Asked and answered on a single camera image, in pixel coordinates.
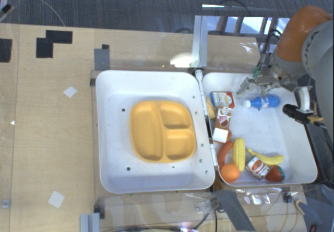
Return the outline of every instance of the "blue bottle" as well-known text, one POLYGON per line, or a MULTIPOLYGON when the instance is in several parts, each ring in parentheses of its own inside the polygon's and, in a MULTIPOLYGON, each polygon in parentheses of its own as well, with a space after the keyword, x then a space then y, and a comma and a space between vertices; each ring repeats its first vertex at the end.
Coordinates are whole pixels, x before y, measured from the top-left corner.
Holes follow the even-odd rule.
POLYGON ((280 99, 276 95, 265 95, 265 96, 258 96, 253 100, 245 100, 244 106, 246 108, 255 107, 258 109, 264 109, 269 107, 277 107, 280 104, 280 99))

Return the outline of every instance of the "can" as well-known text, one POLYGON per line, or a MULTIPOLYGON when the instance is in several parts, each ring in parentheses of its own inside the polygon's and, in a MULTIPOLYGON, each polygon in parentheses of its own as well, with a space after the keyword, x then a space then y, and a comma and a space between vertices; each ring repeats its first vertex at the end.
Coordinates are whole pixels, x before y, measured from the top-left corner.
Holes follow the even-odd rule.
POLYGON ((266 177, 270 168, 263 163, 257 156, 253 156, 247 162, 246 168, 250 171, 258 180, 266 177))

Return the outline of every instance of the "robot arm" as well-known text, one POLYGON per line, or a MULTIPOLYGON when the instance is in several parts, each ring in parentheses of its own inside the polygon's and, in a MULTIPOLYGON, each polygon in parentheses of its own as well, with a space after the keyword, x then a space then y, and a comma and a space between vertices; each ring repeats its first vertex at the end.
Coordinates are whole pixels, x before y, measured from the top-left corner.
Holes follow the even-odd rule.
MULTIPOLYGON (((262 93, 283 87, 301 94, 305 106, 309 101, 307 89, 311 87, 300 86, 298 79, 305 74, 315 79, 319 108, 333 141, 333 20, 328 13, 315 6, 296 11, 275 51, 264 53, 253 73, 253 79, 245 79, 237 96, 251 92, 255 86, 261 87, 262 93)), ((294 112, 308 121, 311 118, 310 114, 305 115, 306 108, 285 107, 283 111, 291 117, 294 112)))

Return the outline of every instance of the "wooden floor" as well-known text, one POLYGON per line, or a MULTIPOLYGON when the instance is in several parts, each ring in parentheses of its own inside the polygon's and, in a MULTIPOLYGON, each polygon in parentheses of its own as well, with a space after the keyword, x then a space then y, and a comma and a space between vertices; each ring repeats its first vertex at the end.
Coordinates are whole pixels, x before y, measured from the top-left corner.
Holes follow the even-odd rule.
MULTIPOLYGON (((0 38, 13 40, 10 63, 0 63, 0 200, 11 200, 10 208, 0 208, 0 231, 79 231, 80 214, 91 214, 96 198, 105 195, 111 201, 109 219, 101 221, 105 231, 163 222, 154 194, 138 195, 138 203, 125 205, 129 197, 97 188, 90 86, 94 49, 109 45, 112 67, 170 70, 171 57, 191 52, 192 35, 1 24, 0 38), (54 44, 53 58, 36 58, 36 38, 44 38, 46 30, 72 31, 73 43, 54 44), (63 93, 69 87, 77 90, 71 98, 63 93), (64 196, 59 208, 48 203, 54 191, 64 196), (113 209, 120 207, 124 216, 116 222, 113 209)), ((257 63, 256 48, 247 52, 242 47, 255 43, 252 38, 212 35, 208 41, 209 64, 250 71, 257 63)), ((285 216, 282 231, 296 218, 299 228, 305 226, 293 204, 287 211, 281 198, 270 211, 269 204, 240 201, 259 231, 277 231, 285 216)), ((168 211, 172 217, 185 212, 178 201, 168 211)), ((233 231, 226 214, 218 218, 220 227, 233 231)), ((213 229, 212 217, 208 220, 203 231, 213 229)))

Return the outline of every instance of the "orange divided plate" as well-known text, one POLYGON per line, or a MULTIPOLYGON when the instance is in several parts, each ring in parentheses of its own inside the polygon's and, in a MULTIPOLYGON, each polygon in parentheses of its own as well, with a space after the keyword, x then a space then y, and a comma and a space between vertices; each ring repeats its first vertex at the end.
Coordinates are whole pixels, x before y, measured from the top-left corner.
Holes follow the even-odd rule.
POLYGON ((130 113, 130 137, 136 155, 149 163, 183 161, 196 150, 190 112, 172 101, 137 103, 130 113))

